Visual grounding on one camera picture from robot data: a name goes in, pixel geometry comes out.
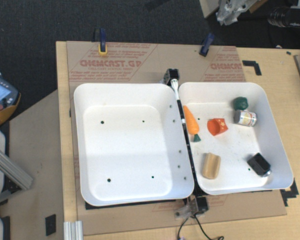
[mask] can label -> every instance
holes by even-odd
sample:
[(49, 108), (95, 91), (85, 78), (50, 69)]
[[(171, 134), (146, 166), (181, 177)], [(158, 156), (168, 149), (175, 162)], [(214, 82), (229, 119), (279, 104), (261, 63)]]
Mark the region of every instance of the can label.
[(253, 112), (237, 110), (235, 111), (234, 122), (243, 126), (254, 126), (257, 122), (257, 115)]

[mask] empty white tray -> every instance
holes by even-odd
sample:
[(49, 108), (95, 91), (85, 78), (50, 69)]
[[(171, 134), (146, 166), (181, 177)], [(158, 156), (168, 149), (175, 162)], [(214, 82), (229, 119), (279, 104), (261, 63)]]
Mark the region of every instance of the empty white tray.
[[(265, 91), (249, 82), (187, 82), (180, 86), (182, 105), (187, 105), (199, 124), (200, 142), (190, 142), (200, 188), (210, 195), (285, 189), (293, 183), (293, 173), (282, 144)], [(254, 126), (234, 123), (233, 100), (246, 97), (246, 110), (257, 115)], [(223, 118), (228, 130), (213, 136), (210, 119)], [(202, 175), (207, 153), (221, 157), (215, 179)], [(256, 153), (271, 165), (272, 173), (258, 176), (247, 161)]]
[(173, 90), (84, 83), (74, 91), (81, 194), (93, 206), (183, 199), (194, 179)]

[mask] cardboard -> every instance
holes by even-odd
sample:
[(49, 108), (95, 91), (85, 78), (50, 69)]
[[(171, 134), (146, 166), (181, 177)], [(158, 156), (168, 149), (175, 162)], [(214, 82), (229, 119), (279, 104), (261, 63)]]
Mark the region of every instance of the cardboard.
[[(67, 41), (66, 45), (77, 214), (84, 235), (179, 226), (182, 221), (175, 218), (175, 211), (184, 206), (183, 200), (86, 209), (80, 191), (74, 90), (83, 83), (159, 83), (167, 69), (179, 70), (180, 85), (245, 82), (236, 47), (211, 45), (203, 57), (200, 45), (108, 42), (108, 54), (102, 56), (96, 42)], [(207, 202), (209, 210), (199, 218), (202, 223), (287, 214), (279, 190), (208, 195)]]

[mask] orange carrot toy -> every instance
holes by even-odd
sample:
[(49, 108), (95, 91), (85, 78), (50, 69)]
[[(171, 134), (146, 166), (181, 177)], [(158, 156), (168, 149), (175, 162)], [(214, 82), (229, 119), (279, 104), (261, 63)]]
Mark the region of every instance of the orange carrot toy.
[(186, 123), (186, 128), (188, 130), (188, 133), (191, 135), (194, 135), (194, 142), (199, 142), (201, 141), (198, 132), (199, 132), (199, 125), (194, 117), (194, 115), (191, 113), (189, 108), (187, 106), (183, 106), (183, 111), (184, 111), (184, 117), (185, 117), (185, 123)]

